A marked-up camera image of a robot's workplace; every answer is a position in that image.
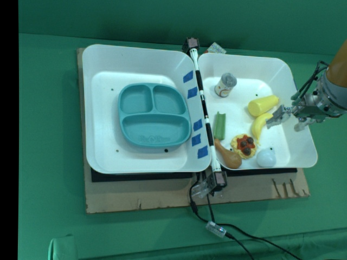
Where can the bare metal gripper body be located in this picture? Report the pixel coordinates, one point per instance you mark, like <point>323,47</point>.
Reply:
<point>314,107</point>

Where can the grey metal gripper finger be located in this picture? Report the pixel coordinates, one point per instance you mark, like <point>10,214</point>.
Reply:
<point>302,124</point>
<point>279,115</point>

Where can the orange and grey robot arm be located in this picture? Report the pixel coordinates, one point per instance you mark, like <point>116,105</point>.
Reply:
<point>340,64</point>

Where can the yellow plastic bottle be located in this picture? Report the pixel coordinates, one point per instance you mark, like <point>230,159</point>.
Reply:
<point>261,106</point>

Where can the white plastic tray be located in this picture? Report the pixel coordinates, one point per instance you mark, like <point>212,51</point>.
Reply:
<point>108,64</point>
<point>295,145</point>

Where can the yellow banana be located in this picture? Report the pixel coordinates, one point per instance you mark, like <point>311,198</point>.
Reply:
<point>257,126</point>

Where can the white round egg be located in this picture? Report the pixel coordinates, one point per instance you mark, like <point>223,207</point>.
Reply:
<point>266,158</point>

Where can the yellow spaghetti with meatballs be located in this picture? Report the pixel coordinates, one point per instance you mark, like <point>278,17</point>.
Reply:
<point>240,152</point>

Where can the green celery stick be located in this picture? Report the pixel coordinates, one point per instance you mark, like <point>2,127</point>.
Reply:
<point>220,126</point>

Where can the small silver and white can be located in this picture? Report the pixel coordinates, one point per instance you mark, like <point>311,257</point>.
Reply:
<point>224,87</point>

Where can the brown chicken drumstick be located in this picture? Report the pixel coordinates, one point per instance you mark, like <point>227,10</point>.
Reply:
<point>230,158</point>

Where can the black and white thin rod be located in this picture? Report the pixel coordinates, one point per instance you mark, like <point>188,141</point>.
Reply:
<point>207,119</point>

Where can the small colourful packet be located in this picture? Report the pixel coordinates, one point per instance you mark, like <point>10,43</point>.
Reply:
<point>217,48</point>

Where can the blue divided plate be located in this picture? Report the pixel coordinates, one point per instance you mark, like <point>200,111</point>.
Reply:
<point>154,127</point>

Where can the brown cardboard board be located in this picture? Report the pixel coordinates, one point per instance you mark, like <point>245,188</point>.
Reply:
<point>151,194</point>

